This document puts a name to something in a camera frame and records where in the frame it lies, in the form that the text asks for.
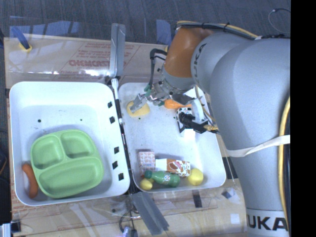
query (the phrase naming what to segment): gray carpet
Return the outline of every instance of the gray carpet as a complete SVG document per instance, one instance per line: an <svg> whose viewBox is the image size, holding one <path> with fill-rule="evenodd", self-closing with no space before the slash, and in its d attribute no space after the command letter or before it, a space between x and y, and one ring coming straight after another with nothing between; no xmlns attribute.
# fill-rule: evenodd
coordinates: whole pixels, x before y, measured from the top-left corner
<svg viewBox="0 0 316 237"><path fill-rule="evenodd" d="M78 36L108 40L109 26L121 23L126 26L126 41L144 43L168 43L170 40L162 33L172 32L178 20L229 22L257 35L290 32L291 20L287 11L272 13L268 19L275 8L290 10L291 0L0 0L0 29L8 37L10 26L21 25L21 22L30 25L80 22ZM4 58L3 49L0 49L0 151L8 157L8 134L5 131ZM8 166L0 178L9 181ZM2 188L0 200L5 201L7 197L7 189Z"/></svg>

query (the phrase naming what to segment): brown sausage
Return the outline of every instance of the brown sausage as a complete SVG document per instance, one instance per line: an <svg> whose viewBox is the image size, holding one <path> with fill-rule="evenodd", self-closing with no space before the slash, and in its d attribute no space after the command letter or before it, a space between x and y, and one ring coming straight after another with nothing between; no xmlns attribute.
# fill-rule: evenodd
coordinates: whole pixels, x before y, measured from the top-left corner
<svg viewBox="0 0 316 237"><path fill-rule="evenodd" d="M39 185L36 181L32 166L25 163L22 165L22 170L25 172L30 182L29 198L35 198L39 191Z"/></svg>

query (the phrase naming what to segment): white strap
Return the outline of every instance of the white strap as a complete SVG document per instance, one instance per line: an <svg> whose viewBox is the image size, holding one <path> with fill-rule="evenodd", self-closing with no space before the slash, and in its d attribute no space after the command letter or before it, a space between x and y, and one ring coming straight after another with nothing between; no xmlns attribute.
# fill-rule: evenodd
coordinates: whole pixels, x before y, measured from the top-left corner
<svg viewBox="0 0 316 237"><path fill-rule="evenodd" d="M254 152L257 152L259 150L273 147L273 146L280 146L284 144L290 144L290 135L283 135L279 136L277 138L268 140L262 144L259 144L258 146L252 147L252 148L244 148L244 149L238 149L238 150L228 150L226 149L227 153L231 157L244 157L249 154L252 154Z"/></svg>

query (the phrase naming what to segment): green bottle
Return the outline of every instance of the green bottle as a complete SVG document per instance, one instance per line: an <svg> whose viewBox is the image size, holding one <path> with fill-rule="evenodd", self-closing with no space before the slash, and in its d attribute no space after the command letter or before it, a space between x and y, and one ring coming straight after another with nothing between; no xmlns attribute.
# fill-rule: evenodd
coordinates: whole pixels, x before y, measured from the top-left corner
<svg viewBox="0 0 316 237"><path fill-rule="evenodd" d="M156 183L170 187L177 187L180 183L180 176L178 174L173 174L166 171L152 172L150 170L146 170L145 178L153 178Z"/></svg>

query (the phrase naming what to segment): yellow lemon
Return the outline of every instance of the yellow lemon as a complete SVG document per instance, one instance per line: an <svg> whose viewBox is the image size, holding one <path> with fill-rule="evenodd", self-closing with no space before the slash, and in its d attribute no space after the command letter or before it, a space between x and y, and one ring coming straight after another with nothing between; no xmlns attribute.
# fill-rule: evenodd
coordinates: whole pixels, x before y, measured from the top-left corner
<svg viewBox="0 0 316 237"><path fill-rule="evenodd" d="M200 185L203 181L203 173L197 168L191 169L191 174L188 176L188 181L192 185Z"/></svg>
<svg viewBox="0 0 316 237"><path fill-rule="evenodd" d="M140 188L145 191L148 191L153 187L153 182L154 180L152 178L144 178L142 181L140 181Z"/></svg>

